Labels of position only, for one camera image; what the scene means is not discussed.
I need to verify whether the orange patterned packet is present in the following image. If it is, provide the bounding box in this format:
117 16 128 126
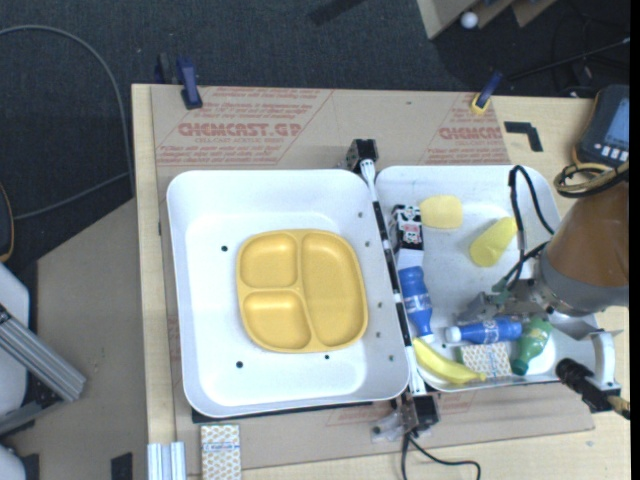
199 423 243 480
459 342 514 379

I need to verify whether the black and white cow carton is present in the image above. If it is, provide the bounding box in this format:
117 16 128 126
389 203 426 270

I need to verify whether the blue bottle with white cap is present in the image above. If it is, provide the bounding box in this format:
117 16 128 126
443 317 524 346

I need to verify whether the green bottle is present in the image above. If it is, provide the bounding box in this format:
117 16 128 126
509 317 555 377

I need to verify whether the thin black and white rod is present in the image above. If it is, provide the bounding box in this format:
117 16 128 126
359 159 424 396

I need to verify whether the white plastic tray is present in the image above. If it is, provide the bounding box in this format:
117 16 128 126
373 163 603 395
165 168 413 419

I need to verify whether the yellow oblong toy food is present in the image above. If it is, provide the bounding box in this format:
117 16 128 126
468 215 519 269

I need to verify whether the yellow banana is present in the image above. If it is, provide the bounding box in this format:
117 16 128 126
411 337 488 386

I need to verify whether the brown cardboard board red print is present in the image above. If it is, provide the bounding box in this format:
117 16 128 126
149 85 597 458

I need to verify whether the blue bottle without cap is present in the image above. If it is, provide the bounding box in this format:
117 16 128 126
396 265 436 340

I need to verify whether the yellow divided plate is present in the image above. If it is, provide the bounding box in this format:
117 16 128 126
235 228 370 354

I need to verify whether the black cylinder on white bracket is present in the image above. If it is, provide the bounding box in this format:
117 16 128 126
555 330 624 413

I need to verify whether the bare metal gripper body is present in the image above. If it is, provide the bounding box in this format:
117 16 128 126
492 278 557 320

